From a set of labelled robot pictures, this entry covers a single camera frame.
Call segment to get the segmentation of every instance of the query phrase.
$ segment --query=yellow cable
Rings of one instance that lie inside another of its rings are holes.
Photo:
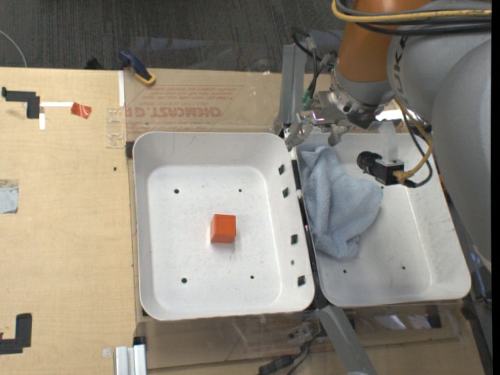
[[[451,18],[455,16],[472,16],[472,17],[485,17],[491,16],[490,9],[451,9],[443,11],[422,11],[411,12],[408,14],[388,14],[379,16],[358,16],[344,14],[337,9],[335,0],[331,3],[331,9],[334,15],[346,22],[354,23],[377,23],[377,22],[396,22],[396,21],[416,21],[416,20],[432,20],[434,18]]]
[[[434,144],[433,144],[432,139],[430,138],[429,134],[420,126],[419,122],[417,120],[415,120],[415,118],[413,118],[413,116],[409,115],[406,107],[403,104],[401,104],[401,102],[396,98],[395,98],[395,103],[396,103],[397,107],[399,107],[399,109],[402,111],[403,115],[406,115],[408,118],[410,118],[413,125],[415,125],[416,129],[419,130],[419,132],[422,134],[422,136],[425,138],[427,144],[429,145],[426,153],[423,155],[422,159],[420,160],[420,162],[418,164],[416,164],[415,167],[413,167],[409,171],[394,171],[392,173],[396,177],[398,182],[402,184],[405,182],[405,180],[407,180],[408,178],[415,175],[415,173],[418,170],[420,170],[420,168],[422,168],[422,166],[425,164],[425,162],[429,159],[429,156],[432,153],[432,149],[433,149]]]

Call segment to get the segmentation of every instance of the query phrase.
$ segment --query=gray carpet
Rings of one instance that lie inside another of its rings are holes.
[[[28,66],[42,68],[83,68],[95,56],[105,68],[118,69],[118,51],[129,49],[150,67],[279,72],[290,27],[344,26],[331,0],[0,2],[0,30],[17,42]],[[22,65],[0,35],[0,66]]]

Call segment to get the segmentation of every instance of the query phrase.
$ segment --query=white cable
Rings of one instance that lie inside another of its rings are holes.
[[[0,34],[4,35],[7,38],[7,40],[10,41],[14,45],[15,48],[17,48],[17,51],[21,54],[21,57],[23,57],[24,66],[27,68],[28,63],[26,62],[26,57],[24,56],[23,50],[21,50],[21,47],[19,47],[17,45],[17,43],[8,34],[6,34],[3,30],[0,30]]]

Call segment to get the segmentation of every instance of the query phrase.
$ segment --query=gray towel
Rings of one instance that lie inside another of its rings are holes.
[[[353,258],[359,235],[377,217],[382,189],[374,182],[344,173],[327,146],[302,152],[306,164],[303,192],[314,245],[338,259]]]

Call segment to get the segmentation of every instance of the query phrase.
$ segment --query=wooden table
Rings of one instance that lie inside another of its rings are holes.
[[[279,76],[272,79],[279,89]],[[105,147],[106,110],[120,104],[119,73],[2,68],[0,86],[92,107],[86,120],[48,108],[40,131],[24,104],[0,100],[0,180],[18,180],[20,193],[18,212],[0,215],[3,338],[15,337],[16,315],[33,316],[31,347],[0,355],[0,374],[113,374],[113,348],[130,346],[136,327],[127,157]],[[372,344],[375,367],[388,374],[482,373],[470,325],[459,310],[453,315],[453,339]],[[267,361],[151,373],[254,375]],[[334,353],[318,352],[297,372],[306,373],[345,370]]]

